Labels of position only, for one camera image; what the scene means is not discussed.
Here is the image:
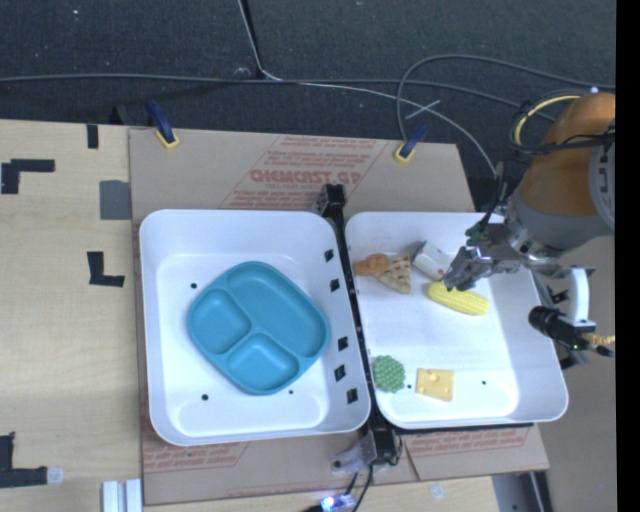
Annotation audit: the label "silver white packet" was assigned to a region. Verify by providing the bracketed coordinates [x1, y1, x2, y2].
[409, 240, 457, 281]

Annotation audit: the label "white plastic tray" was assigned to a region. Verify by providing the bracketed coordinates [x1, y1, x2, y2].
[138, 208, 372, 447]
[344, 210, 570, 430]

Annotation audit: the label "green grapes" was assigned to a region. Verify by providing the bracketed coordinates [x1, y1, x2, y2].
[372, 354, 407, 394]

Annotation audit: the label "yellow cheese slice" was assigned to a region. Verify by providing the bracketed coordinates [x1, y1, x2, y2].
[415, 367, 456, 403]

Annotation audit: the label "thin black rod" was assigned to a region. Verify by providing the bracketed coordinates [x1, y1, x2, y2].
[331, 204, 385, 436]

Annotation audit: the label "brown cardboard board red print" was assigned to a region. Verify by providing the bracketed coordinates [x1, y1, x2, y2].
[127, 127, 550, 506]

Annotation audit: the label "black cylinder on white bracket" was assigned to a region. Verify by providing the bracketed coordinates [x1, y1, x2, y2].
[528, 266, 597, 352]

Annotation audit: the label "blue divided plate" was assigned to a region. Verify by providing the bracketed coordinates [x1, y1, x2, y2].
[187, 260, 332, 397]

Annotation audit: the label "tan pizza slice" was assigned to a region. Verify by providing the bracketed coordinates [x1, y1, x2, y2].
[375, 252, 413, 295]

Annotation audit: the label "yellow corn cob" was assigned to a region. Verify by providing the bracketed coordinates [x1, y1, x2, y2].
[427, 280, 491, 317]

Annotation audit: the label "black block with thin wires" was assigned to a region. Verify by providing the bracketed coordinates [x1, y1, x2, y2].
[319, 183, 347, 218]
[368, 425, 402, 465]

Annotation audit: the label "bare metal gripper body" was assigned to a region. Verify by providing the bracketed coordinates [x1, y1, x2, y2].
[471, 222, 558, 277]

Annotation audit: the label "orange croissant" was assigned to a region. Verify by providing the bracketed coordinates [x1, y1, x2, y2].
[352, 252, 391, 277]

